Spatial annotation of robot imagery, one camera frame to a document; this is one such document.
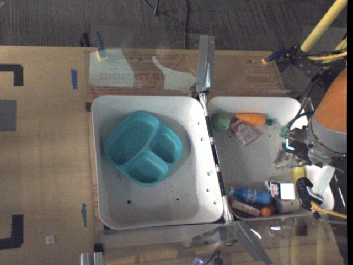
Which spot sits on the brown rectangular bar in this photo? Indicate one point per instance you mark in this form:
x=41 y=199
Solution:
x=245 y=207

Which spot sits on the yellow banana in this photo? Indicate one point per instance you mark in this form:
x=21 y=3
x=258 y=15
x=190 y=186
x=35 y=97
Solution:
x=298 y=172

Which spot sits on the teal divided plate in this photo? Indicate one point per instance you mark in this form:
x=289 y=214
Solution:
x=132 y=139

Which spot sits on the red and white packet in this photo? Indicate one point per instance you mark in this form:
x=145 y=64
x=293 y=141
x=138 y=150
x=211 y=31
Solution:
x=245 y=133

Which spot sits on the red and white carton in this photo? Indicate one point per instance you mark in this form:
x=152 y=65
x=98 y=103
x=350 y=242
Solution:
x=284 y=190

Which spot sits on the white plastic tray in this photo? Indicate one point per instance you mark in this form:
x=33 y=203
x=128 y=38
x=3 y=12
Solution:
x=165 y=203
x=248 y=164

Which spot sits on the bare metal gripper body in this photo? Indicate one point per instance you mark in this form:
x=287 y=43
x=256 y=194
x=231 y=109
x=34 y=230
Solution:
x=299 y=145

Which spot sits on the green toy cabbage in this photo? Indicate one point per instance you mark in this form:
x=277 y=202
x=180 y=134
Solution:
x=220 y=121

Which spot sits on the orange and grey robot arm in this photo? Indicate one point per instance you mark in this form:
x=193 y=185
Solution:
x=332 y=106

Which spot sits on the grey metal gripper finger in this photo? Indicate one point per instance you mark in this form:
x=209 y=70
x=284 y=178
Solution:
x=296 y=163
x=280 y=159

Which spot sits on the orange toy carrot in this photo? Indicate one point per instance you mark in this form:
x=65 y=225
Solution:
x=251 y=118

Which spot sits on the small grey can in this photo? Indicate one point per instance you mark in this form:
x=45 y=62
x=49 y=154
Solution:
x=288 y=206

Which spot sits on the blue plastic bottle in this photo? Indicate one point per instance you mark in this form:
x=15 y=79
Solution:
x=252 y=195

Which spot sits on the small orange ball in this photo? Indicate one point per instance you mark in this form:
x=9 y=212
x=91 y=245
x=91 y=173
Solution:
x=266 y=212

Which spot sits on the black cylinder on white bracket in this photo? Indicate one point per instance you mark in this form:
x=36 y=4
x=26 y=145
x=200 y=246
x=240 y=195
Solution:
x=304 y=190

